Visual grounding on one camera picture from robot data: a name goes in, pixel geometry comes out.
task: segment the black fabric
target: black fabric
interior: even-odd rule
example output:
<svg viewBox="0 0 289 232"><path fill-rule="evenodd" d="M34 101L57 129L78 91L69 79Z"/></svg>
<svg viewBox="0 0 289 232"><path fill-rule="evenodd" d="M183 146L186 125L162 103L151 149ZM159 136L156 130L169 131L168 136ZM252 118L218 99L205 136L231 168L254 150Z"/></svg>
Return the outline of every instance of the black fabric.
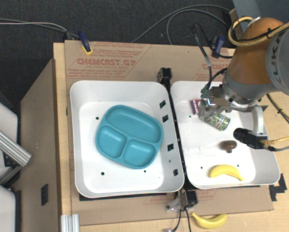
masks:
<svg viewBox="0 0 289 232"><path fill-rule="evenodd" d="M0 17L51 22L72 33L82 30L90 41L131 42L155 22L174 10L194 4L214 4L233 9L232 0L0 0ZM221 19L220 9L201 8ZM211 39L226 35L226 27L200 13L183 13L170 24L173 44L195 45L190 25L198 22ZM138 43L168 44L167 20ZM0 25L0 90L16 106L46 66L53 43L63 33L36 26Z"/></svg>

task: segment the blue plate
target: blue plate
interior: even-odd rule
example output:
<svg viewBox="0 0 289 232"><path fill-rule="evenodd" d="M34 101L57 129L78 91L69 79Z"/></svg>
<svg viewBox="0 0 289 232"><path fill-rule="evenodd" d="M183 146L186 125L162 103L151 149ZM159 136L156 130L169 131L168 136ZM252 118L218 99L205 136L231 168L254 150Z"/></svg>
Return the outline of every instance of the blue plate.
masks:
<svg viewBox="0 0 289 232"><path fill-rule="evenodd" d="M141 169L154 161L162 139L163 128L156 119L134 108L117 105L104 115L95 143L105 157Z"/></svg>

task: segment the yellow banana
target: yellow banana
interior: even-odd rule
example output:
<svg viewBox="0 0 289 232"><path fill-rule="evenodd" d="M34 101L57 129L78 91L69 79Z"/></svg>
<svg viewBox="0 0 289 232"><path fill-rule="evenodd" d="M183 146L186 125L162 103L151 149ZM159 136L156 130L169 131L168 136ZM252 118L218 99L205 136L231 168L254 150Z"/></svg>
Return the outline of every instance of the yellow banana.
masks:
<svg viewBox="0 0 289 232"><path fill-rule="evenodd" d="M243 181L244 178L240 175L239 170L231 165L217 165L209 173L209 177L217 177L221 174L227 174Z"/></svg>
<svg viewBox="0 0 289 232"><path fill-rule="evenodd" d="M204 229L217 229L221 227L227 220L227 214L221 214L214 218L205 218L196 215L194 212L191 213L199 227Z"/></svg>

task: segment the wooden table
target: wooden table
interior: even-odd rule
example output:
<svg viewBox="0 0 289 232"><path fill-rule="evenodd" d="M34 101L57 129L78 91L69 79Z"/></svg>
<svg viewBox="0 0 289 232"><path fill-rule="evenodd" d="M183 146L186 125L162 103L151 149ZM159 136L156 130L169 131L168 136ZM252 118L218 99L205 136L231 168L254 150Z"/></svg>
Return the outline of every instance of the wooden table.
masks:
<svg viewBox="0 0 289 232"><path fill-rule="evenodd" d="M289 115L289 96L276 92L272 97ZM288 136L289 125L276 113L266 97L260 104L269 105L264 118L270 137L276 139ZM66 108L64 44L55 43L53 60L21 102L21 145L32 154L32 159L21 170L20 179L12 187L22 192L23 232L59 231L59 217L73 214ZM226 224L217 231L289 232L289 150L275 155L288 189L285 193L277 194L274 210L229 214ZM42 206L40 192L45 184L48 184L48 202ZM158 232L166 228L173 229L176 224L176 218L100 224L81 226L81 232ZM192 231L208 231L198 227L194 219L191 219L191 228ZM185 217L177 231L188 231Z"/></svg>

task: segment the yellow cable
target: yellow cable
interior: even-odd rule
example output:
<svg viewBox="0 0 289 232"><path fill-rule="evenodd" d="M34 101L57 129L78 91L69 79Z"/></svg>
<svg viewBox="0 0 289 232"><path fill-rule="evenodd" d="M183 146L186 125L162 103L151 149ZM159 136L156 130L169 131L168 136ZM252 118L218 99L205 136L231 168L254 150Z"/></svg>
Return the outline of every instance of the yellow cable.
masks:
<svg viewBox="0 0 289 232"><path fill-rule="evenodd" d="M228 38L229 38L229 41L234 44L234 45L237 45L237 46L251 46L251 45L256 45L256 44L259 44L261 42L264 42L266 41L268 38L272 38L273 36L275 36L277 33L285 30L286 28L289 27L289 22L273 29L270 33L268 33L267 36L263 36L259 39L256 39L256 40L251 40L251 41L245 41L245 42L239 42L239 41L236 41L232 36L231 36L231 30L233 30L240 22L242 21L246 21L246 20L253 20L253 18L249 17L249 16L244 16L244 17L241 17L240 19L236 20L234 23L233 23L233 26L229 29L228 31Z"/></svg>
<svg viewBox="0 0 289 232"><path fill-rule="evenodd" d="M269 145L273 145L275 143L282 142L288 139L289 139L289 136L282 137L282 138L275 139L275 140L260 140L260 143L264 144L265 146L269 146Z"/></svg>

